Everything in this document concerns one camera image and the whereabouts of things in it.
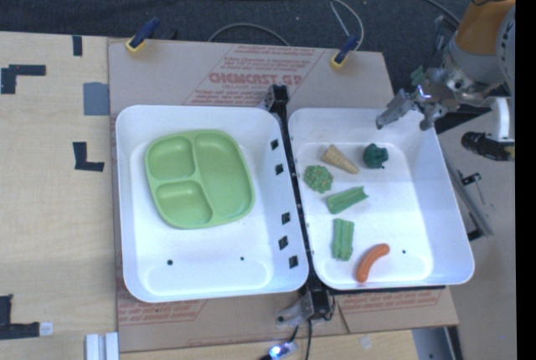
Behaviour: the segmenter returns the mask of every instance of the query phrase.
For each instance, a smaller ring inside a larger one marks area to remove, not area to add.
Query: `cardboard box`
[[[147,304],[126,289],[121,268],[115,122],[130,105],[257,106],[270,84],[287,85],[288,114],[304,107],[383,107],[392,97],[381,54],[352,52],[331,69],[336,49],[148,41],[137,54],[110,40],[112,175],[116,228],[117,317],[121,352],[287,339],[277,315],[298,294],[281,293]],[[315,336],[456,325],[448,288],[337,296]]]

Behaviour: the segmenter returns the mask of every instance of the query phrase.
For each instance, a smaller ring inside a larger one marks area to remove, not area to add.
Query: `ice cream cone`
[[[351,174],[357,174],[359,168],[357,168],[353,163],[345,157],[333,144],[327,148],[326,152],[322,155],[322,160],[325,163],[339,167],[344,171],[348,171]]]

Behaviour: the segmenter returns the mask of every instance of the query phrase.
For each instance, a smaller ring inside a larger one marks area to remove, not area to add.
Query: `orange sausage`
[[[359,261],[358,269],[355,272],[355,277],[360,283],[364,283],[369,277],[370,267],[380,257],[385,256],[390,252],[388,244],[376,244],[372,247],[365,256]]]

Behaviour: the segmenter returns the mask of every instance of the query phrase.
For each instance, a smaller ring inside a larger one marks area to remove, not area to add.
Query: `white tray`
[[[198,129],[221,130],[238,142],[255,204],[229,224],[175,229],[152,201],[144,154],[152,140]],[[186,301],[294,291],[304,284],[307,256],[273,115],[245,107],[135,105],[117,117],[116,143],[123,273],[135,297]]]
[[[471,278],[474,261],[437,135],[420,130],[422,115],[414,111],[378,130],[375,119],[382,111],[301,109],[289,120],[314,269],[337,290],[461,284]],[[388,150],[383,169],[367,168],[363,162],[363,150],[372,142]],[[350,174],[322,162],[330,144],[360,172]],[[330,191],[320,194],[303,182],[309,165],[330,171]],[[364,186],[368,198],[331,214],[327,196],[356,186]],[[355,224],[349,261],[332,258],[336,217]],[[380,243],[389,244],[390,253],[372,266],[365,283],[358,283],[354,274],[359,259]]]

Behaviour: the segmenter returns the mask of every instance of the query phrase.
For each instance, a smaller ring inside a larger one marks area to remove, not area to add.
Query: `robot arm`
[[[443,45],[442,18],[436,21],[435,49],[442,52],[439,68],[420,67],[412,74],[413,92],[400,90],[376,120],[376,126],[419,110],[422,130],[456,111],[461,104],[491,107],[496,115],[492,133],[467,133],[465,148],[495,160],[514,157],[509,124],[515,96],[515,0],[472,0],[457,30]],[[494,96],[505,84],[509,96]]]

